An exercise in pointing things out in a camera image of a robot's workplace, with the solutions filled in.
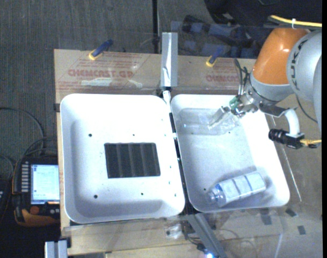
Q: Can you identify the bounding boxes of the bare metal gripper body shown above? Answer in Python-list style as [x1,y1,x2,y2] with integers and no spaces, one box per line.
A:
[229,92,260,118]

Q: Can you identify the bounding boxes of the clear plastic bottle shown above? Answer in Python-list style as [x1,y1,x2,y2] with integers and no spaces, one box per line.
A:
[178,107,239,136]

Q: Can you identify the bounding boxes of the white plastic tray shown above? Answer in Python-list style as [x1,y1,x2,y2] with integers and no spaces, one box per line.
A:
[59,93,186,225]
[170,94,291,214]

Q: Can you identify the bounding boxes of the clear bottle with white label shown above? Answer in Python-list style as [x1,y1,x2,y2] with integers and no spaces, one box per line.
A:
[207,171,267,208]

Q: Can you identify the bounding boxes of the black ribbed rectangular pad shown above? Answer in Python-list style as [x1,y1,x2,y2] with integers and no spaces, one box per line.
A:
[104,142,161,180]

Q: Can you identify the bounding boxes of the brown cardboard board red print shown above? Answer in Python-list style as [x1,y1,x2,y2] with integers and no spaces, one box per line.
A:
[53,49,302,255]

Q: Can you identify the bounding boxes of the black cylinder on white bracket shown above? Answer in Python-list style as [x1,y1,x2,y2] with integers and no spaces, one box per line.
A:
[259,103,306,149]

